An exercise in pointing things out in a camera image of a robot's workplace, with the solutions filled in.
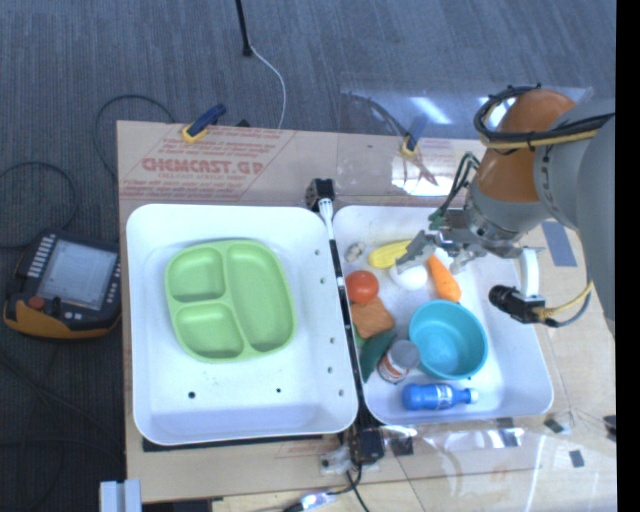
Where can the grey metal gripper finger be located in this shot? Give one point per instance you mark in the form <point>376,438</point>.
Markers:
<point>462,260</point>
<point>413,249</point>

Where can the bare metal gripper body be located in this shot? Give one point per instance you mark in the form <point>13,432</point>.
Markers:
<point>475,232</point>

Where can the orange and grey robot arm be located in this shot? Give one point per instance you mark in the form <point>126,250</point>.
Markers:
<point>560,165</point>

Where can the orange carrot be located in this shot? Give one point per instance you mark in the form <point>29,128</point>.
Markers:
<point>445,281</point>

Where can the yellow corn cob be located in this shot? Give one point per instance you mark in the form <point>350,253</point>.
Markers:
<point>386,255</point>

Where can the white egg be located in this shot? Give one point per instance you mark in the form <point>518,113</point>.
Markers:
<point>412,279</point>

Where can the small beige toy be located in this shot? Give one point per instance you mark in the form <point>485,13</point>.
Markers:
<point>355,250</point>

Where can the red tomato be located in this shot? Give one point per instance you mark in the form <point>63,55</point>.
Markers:
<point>362,286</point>

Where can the thin black and white rod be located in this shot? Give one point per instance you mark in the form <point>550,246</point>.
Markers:
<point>342,287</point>

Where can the blue bowl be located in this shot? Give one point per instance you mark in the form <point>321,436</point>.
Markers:
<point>447,340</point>

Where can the dark green leaf toy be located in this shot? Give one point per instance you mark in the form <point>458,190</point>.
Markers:
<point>374,352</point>

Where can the small silver-topped can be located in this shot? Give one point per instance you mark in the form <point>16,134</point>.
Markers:
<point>400,361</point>

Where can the white plastic tray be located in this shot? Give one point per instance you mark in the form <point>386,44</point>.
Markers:
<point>515,360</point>
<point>235,400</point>

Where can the blue plastic bottle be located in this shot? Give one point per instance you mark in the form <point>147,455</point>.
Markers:
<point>432,396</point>

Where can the green divided plate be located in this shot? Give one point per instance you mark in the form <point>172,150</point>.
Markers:
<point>230,300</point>

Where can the brown cardboard board red print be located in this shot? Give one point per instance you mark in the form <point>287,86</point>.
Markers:
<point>210,165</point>

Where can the black cylinder on white bracket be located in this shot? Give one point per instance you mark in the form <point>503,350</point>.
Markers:
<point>525,295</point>

